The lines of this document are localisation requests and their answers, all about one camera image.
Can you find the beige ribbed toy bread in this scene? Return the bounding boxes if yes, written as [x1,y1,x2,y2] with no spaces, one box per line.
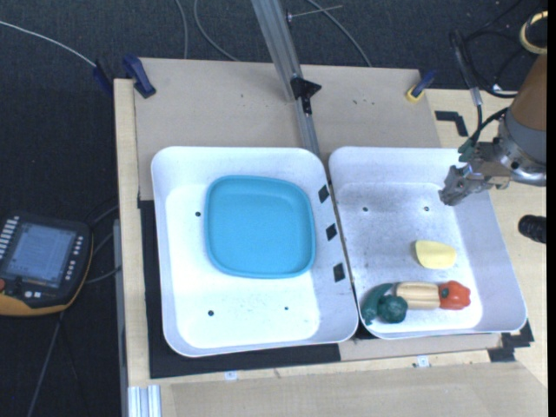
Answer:
[394,281,442,311]

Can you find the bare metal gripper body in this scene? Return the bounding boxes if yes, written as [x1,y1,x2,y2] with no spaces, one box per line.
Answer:
[467,141,547,192]

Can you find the green toy chili pepper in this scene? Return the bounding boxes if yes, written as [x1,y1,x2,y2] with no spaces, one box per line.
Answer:
[360,281,394,327]

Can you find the pale yellow oval piece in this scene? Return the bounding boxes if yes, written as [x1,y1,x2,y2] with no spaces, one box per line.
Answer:
[411,239,459,271]

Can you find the white plastic tray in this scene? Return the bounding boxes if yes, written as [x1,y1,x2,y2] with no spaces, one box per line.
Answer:
[327,145,529,341]
[149,145,360,359]

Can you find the black cylinder on white bracket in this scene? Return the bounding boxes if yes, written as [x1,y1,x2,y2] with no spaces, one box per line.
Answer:
[518,214,547,245]

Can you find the blue plate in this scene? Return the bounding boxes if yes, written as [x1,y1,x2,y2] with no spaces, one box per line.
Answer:
[203,174,317,280]

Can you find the green toy broccoli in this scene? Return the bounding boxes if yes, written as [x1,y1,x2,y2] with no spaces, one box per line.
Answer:
[376,295,410,325]

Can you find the red toy bell pepper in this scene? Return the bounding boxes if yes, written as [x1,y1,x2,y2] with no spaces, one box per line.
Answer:
[437,280,473,312]

